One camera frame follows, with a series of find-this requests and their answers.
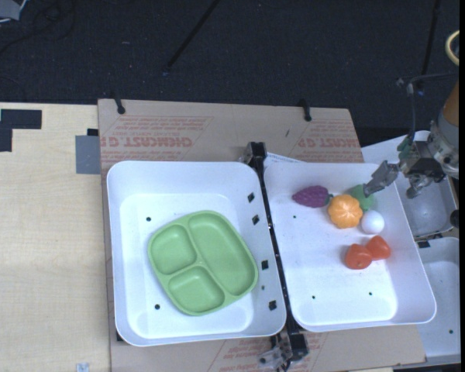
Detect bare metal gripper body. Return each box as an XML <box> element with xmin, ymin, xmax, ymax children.
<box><xmin>397</xmin><ymin>122</ymin><xmax>460</xmax><ymax>184</ymax></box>

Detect green toy vegetable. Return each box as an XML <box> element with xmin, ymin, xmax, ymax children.
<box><xmin>347</xmin><ymin>184</ymin><xmax>377</xmax><ymax>212</ymax></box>

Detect white toy egg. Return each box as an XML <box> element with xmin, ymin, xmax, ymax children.
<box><xmin>360</xmin><ymin>209</ymin><xmax>386</xmax><ymax>236</ymax></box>

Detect orange toy pumpkin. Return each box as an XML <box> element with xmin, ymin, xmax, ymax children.
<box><xmin>326</xmin><ymin>193</ymin><xmax>364</xmax><ymax>229</ymax></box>

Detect purple toy grapes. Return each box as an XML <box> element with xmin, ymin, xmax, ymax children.
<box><xmin>291</xmin><ymin>184</ymin><xmax>333</xmax><ymax>209</ymax></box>

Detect white plastic tray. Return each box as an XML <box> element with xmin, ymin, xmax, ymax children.
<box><xmin>105</xmin><ymin>160</ymin><xmax>288</xmax><ymax>348</ymax></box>
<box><xmin>263</xmin><ymin>161</ymin><xmax>438</xmax><ymax>333</ymax></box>

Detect thin black rod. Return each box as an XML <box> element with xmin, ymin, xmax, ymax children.
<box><xmin>254</xmin><ymin>157</ymin><xmax>300</xmax><ymax>343</ymax></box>

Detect brown cardboard board, red print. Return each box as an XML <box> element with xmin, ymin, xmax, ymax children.
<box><xmin>97</xmin><ymin>98</ymin><xmax>428</xmax><ymax>372</ymax></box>

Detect green divided plate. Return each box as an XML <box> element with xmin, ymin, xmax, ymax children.
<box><xmin>146</xmin><ymin>209</ymin><xmax>260</xmax><ymax>317</ymax></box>

